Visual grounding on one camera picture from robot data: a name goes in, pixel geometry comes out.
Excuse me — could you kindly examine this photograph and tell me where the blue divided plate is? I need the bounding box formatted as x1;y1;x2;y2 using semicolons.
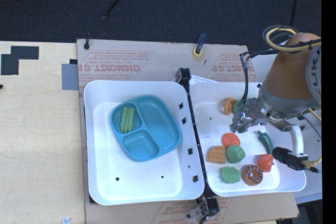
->
109;94;183;163

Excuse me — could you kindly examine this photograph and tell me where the green bumpy block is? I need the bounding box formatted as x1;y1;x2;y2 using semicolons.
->
220;166;242;184

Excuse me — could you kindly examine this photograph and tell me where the black block with wires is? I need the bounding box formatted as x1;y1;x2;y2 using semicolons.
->
201;196;221;219
175;67;192;84

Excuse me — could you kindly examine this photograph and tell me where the brown doughnut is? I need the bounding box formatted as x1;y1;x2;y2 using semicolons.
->
241;164;264;187

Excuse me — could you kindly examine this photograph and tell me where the orange ring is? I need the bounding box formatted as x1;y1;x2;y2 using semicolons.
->
223;97;236;116

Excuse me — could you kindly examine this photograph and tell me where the red bell pepper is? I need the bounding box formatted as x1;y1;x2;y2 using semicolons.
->
257;154;275;173

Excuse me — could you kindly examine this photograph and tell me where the green asparagus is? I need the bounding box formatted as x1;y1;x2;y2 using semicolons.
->
120;106;136;134

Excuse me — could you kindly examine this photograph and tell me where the green chili pepper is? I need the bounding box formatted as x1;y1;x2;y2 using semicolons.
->
256;130;274;155

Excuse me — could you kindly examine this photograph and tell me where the thin black rod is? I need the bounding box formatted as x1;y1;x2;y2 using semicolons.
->
181;78;212;201

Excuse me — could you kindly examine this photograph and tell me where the green bell pepper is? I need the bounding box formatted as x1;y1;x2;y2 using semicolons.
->
225;145;246;164

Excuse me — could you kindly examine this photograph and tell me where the white paper sheet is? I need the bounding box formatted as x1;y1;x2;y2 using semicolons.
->
190;74;219;85

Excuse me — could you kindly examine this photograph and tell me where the orange waffle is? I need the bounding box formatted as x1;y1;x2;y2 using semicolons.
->
206;145;227;165

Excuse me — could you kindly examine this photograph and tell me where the white plastic tray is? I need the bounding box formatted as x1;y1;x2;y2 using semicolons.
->
189;81;307;198
83;80;206;206

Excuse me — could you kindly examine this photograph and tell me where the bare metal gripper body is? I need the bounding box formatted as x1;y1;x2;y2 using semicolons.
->
240;98;289;127

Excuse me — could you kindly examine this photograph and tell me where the orange tomato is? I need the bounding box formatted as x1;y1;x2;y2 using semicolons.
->
221;132;241;148

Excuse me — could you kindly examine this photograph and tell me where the brown cardboard board red print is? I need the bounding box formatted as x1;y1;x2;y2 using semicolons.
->
76;38;300;224

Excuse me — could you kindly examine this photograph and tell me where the black cylinder on white bracket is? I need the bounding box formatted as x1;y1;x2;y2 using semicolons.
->
272;120;310;172

